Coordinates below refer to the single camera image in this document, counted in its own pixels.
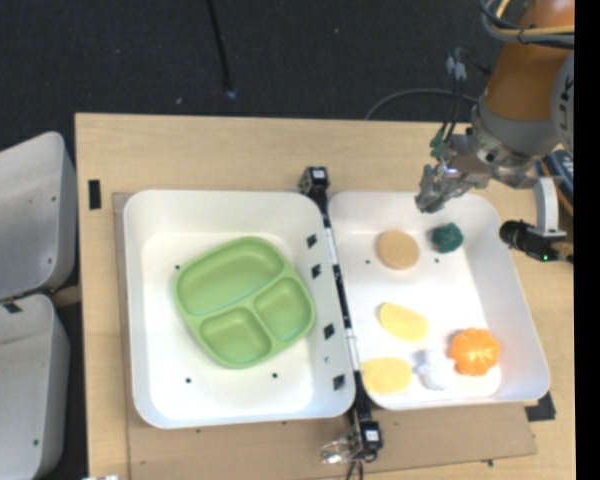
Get dark green broccoli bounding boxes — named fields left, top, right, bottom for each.
left=430, top=221, right=465, bottom=255

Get white crumpled lump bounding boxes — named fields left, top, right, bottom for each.
left=411, top=348, right=457, bottom=392

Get white plastic tray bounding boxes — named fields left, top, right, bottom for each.
left=122, top=188, right=358, bottom=430
left=326, top=189, right=552, bottom=413

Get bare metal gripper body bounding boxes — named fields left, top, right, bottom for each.
left=441, top=133, right=537, bottom=190

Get black cylinder on white bracket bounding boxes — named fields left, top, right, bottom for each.
left=498, top=176, right=569, bottom=264

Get green divided plate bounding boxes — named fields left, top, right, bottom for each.
left=173, top=235, right=317, bottom=371

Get yellow half-round slice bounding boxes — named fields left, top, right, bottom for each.
left=377, top=301, right=430, bottom=343

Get black block with thin wires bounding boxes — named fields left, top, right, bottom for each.
left=296, top=165, right=332, bottom=197
left=348, top=409, right=386, bottom=452

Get tan round biscuit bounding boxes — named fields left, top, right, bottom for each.
left=376, top=229, right=422, bottom=271

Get orange peeled tangerine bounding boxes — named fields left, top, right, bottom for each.
left=448, top=326, right=502, bottom=377

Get yellow oval slice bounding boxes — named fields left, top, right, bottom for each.
left=360, top=356, right=414, bottom=396

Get thin black and white rod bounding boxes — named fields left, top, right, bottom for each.
left=317, top=191, right=366, bottom=422

